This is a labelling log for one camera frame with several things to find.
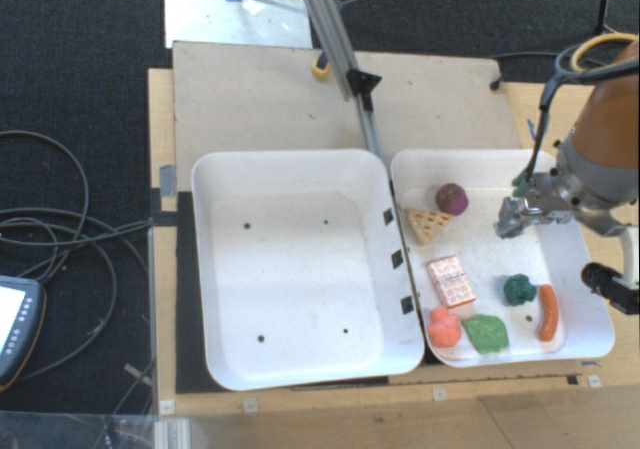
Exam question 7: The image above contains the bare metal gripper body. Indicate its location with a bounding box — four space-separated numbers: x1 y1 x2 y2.
518 168 627 238

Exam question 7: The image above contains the white plastic tray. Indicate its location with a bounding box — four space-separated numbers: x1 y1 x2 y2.
190 148 427 392
389 147 617 369

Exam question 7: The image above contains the green broccoli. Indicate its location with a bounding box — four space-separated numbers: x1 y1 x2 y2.
502 273 538 308

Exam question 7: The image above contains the purple and brown muffin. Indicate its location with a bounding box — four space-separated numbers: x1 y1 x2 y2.
434 182 470 216

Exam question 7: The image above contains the pink and white carton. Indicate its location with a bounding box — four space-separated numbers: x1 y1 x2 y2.
426 254 477 310

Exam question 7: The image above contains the yellow pizza slice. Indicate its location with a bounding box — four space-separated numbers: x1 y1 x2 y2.
404 206 454 246

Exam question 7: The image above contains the orange sausage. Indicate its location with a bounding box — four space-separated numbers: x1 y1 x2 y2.
537 284 560 343

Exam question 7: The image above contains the green lettuce leaf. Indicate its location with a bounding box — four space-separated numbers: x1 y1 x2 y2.
460 313 510 355

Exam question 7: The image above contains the orange toy pepper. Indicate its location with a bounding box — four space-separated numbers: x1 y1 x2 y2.
426 305 463 350

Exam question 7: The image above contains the black cylinder on white bracket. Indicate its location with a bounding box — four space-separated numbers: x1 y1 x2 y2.
580 224 640 316

